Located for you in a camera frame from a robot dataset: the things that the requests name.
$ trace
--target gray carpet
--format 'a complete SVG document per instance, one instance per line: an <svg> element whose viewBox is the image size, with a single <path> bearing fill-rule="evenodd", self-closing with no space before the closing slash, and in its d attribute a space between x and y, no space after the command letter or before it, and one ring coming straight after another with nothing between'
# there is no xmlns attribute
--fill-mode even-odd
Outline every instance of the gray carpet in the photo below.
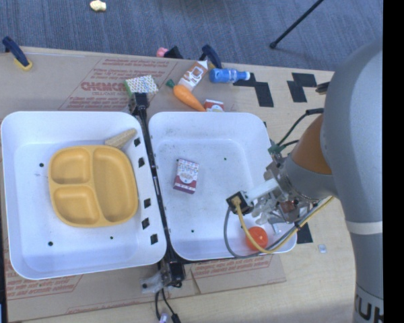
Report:
<svg viewBox="0 0 404 323"><path fill-rule="evenodd" d="M317 0L0 0L0 52L23 46L154 56L177 46L198 59L211 45L222 62L334 71L382 36L383 0L325 0L275 50L269 44ZM0 261L0 302L3 301Z"/></svg>

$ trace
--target wooden table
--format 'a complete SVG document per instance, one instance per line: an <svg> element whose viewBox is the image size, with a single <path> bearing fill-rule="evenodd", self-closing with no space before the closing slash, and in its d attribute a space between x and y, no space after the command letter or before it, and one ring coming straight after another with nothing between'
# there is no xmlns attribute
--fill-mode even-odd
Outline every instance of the wooden table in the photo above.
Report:
<svg viewBox="0 0 404 323"><path fill-rule="evenodd" d="M120 75L135 75L140 66L146 68L145 72L139 73L152 74L160 88L151 101L148 109L149 117L158 111L191 111L176 100L170 88L166 86L166 81L173 79L177 82L193 63L192 61L28 47L23 47L23 50L29 59L30 57L33 59L34 67L31 74L18 69L13 64L10 54L0 54L0 122L6 115L18 110L66 110L71 103L71 97L83 99L82 82L98 83L103 77L119 83ZM97 66L97 71L92 70L93 63ZM113 68L115 71L103 72L102 75L102 64L105 63L109 69ZM320 108L324 105L324 95L316 93L314 87L303 87L306 102L294 102L290 85L295 85L296 81L292 73L314 75L317 83L330 81L333 74L308 69L227 63L224 63L224 67L250 71L255 74L258 82L268 83L274 107L259 106L254 87L212 84L207 77L195 88L196 97L201 102L205 98L221 100L224 102L226 112L250 112L257 115L265 122L269 137L274 141L279 141L306 109ZM115 108L108 106L107 110L125 108L126 101L123 95L115 97L118 98L115 101ZM99 104L101 103L98 102L97 107L95 104L92 105L93 109L99 109ZM288 140L298 139L312 120L312 116L304 119ZM284 152L287 154L291 150L290 147ZM5 225L4 205L2 212ZM169 304L183 323L351 322L355 264L340 202L335 199L324 211L311 219L308 226L313 242L297 244L292 251L280 255L286 282L169 299ZM4 229L5 243L7 243L6 233L7 230ZM46 298L43 302L46 306L54 304L53 299L48 301ZM168 312L162 300L159 305L161 311ZM157 322L157 320L155 305L151 301L26 322L118 323Z"/></svg>

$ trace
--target red and white box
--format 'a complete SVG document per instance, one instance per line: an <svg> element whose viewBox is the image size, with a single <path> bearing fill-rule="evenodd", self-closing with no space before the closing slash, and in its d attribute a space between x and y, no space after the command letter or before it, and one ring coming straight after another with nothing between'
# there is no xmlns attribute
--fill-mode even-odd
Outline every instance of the red and white box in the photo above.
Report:
<svg viewBox="0 0 404 323"><path fill-rule="evenodd" d="M210 112L224 112L224 103L219 100L205 100L203 107Z"/></svg>
<svg viewBox="0 0 404 323"><path fill-rule="evenodd" d="M196 191L198 172L198 163L181 158L178 159L176 162L174 189L194 194Z"/></svg>

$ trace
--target orange toy carrot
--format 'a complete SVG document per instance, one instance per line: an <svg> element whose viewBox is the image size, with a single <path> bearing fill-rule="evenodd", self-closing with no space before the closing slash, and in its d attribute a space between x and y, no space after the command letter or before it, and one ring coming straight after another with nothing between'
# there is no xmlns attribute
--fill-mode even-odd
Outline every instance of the orange toy carrot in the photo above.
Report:
<svg viewBox="0 0 404 323"><path fill-rule="evenodd" d="M191 91L184 85L175 85L173 87L173 92L175 97L177 97L181 102L190 106L197 111L206 111L200 101L191 93Z"/></svg>

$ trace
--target blue bottle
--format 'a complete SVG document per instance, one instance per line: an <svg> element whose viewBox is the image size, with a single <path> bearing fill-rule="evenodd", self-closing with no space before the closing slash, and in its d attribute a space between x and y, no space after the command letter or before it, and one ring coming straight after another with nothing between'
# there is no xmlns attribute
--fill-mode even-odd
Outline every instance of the blue bottle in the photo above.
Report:
<svg viewBox="0 0 404 323"><path fill-rule="evenodd" d="M231 68L213 68L209 71L209 80L212 83L235 83L238 80L249 80L250 72L239 72Z"/></svg>

